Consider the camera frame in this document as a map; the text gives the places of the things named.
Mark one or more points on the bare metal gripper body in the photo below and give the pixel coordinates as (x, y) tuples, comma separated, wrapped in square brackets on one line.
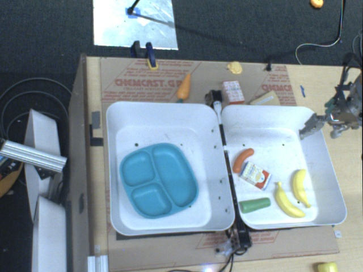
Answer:
[(351, 109)]

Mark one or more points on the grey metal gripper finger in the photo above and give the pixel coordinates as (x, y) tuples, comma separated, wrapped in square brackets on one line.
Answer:
[(311, 126), (338, 130)]

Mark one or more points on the white plastic tray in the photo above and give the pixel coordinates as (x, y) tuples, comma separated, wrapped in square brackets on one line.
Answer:
[(272, 123), (158, 118)]

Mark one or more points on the tan flat packet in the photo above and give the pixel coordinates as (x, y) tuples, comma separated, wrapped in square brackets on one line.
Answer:
[(266, 98)]

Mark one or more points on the yellow banana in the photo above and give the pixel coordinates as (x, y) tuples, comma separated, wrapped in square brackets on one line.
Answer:
[(286, 204), (299, 184)]

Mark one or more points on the orange sausage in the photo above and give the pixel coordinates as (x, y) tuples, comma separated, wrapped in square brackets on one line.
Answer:
[(241, 159)]

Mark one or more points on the thin black and white rod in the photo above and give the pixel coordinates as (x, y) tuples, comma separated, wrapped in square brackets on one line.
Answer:
[(224, 140)]

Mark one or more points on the yellow biscuit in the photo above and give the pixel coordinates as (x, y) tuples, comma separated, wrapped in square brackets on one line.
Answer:
[(235, 67)]

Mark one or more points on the green cylinder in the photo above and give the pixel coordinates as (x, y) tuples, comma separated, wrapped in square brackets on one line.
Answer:
[(253, 205)]

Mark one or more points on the orange carrot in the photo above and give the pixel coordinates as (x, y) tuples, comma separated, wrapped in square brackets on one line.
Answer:
[(185, 89)]

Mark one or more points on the yellow rounded block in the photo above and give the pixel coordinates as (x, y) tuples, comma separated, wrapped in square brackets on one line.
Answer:
[(327, 267)]

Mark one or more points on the blue divided plate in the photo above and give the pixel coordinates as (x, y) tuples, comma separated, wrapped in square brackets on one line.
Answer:
[(167, 169)]

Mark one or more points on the brown cardboard board red print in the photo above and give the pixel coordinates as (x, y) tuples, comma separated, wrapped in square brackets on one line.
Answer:
[(158, 89)]

